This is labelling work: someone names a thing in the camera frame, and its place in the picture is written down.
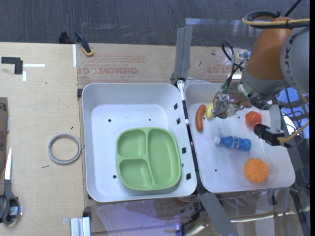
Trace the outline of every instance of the blue bottle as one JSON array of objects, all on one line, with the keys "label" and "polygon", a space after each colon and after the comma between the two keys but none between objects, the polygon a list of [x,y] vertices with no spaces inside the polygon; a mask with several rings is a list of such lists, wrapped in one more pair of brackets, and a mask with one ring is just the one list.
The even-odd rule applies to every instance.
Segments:
[{"label": "blue bottle", "polygon": [[215,144],[224,144],[228,148],[241,149],[248,151],[251,149],[252,142],[249,139],[242,139],[236,136],[215,137]]}]

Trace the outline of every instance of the white plastic tray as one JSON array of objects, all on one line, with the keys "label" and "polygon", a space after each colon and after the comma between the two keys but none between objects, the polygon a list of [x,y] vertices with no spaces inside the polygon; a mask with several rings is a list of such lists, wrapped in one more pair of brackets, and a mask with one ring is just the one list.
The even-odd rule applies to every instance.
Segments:
[{"label": "white plastic tray", "polygon": [[[245,114],[256,111],[262,116],[262,124],[270,126],[268,111],[252,107],[237,111],[236,115],[226,119],[204,119],[203,131],[196,130],[195,114],[198,107],[201,104],[208,106],[219,90],[221,84],[195,83],[185,88],[191,135],[203,186],[213,193],[291,186],[295,181],[295,172],[287,149],[265,143],[245,123]],[[214,143],[216,135],[248,138],[252,142],[252,147],[249,151],[242,151],[216,145]],[[270,175],[263,183],[252,183],[245,178],[243,167],[251,157],[260,158],[269,166]]]},{"label": "white plastic tray", "polygon": [[[197,179],[181,95],[176,87],[171,84],[95,83],[84,88],[82,105],[87,190],[94,200],[106,203],[181,197],[195,191]],[[119,179],[116,140],[125,130],[139,127],[164,128],[175,137],[182,174],[174,187],[135,191]]]}]

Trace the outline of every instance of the gray metal bar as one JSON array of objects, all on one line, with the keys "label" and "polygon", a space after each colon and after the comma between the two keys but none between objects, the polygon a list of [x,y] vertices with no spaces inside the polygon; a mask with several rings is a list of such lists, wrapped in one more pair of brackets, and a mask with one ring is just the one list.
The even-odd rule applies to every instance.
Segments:
[{"label": "gray metal bar", "polygon": [[90,218],[71,218],[70,236],[91,236]]},{"label": "gray metal bar", "polygon": [[175,69],[171,79],[188,77],[191,38],[192,26],[177,29]]},{"label": "gray metal bar", "polygon": [[206,192],[199,199],[220,236],[239,236],[215,194]]}]

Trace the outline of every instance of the toy orange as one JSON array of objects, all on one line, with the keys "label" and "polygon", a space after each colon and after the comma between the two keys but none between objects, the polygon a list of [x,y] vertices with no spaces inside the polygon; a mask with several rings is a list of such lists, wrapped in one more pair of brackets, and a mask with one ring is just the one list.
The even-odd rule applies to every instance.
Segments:
[{"label": "toy orange", "polygon": [[250,158],[244,165],[244,173],[251,182],[262,183],[269,176],[268,164],[259,158]]},{"label": "toy orange", "polygon": [[254,128],[261,123],[261,114],[255,111],[250,111],[245,115],[245,121],[248,127]]}]

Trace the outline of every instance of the roll of tape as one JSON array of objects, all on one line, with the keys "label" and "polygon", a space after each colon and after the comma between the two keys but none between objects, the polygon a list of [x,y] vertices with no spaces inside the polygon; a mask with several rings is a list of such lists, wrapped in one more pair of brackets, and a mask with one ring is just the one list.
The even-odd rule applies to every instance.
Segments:
[{"label": "roll of tape", "polygon": [[[77,145],[77,147],[78,147],[78,151],[77,151],[76,155],[75,155],[73,158],[71,158],[71,159],[69,159],[69,160],[60,160],[60,159],[56,158],[56,157],[52,154],[52,152],[51,152],[51,147],[52,147],[53,143],[54,143],[57,139],[59,139],[59,138],[69,138],[69,139],[73,140],[73,141],[76,143],[76,145]],[[48,144],[48,155],[49,155],[50,159],[51,159],[53,162],[55,162],[55,163],[58,163],[58,164],[69,164],[69,163],[72,163],[72,162],[74,162],[76,159],[78,159],[78,157],[80,156],[80,153],[81,153],[81,143],[80,143],[80,141],[79,141],[75,136],[73,136],[73,135],[71,135],[71,134],[61,133],[61,134],[58,134],[58,135],[54,136],[54,137],[49,141],[49,144]]]}]

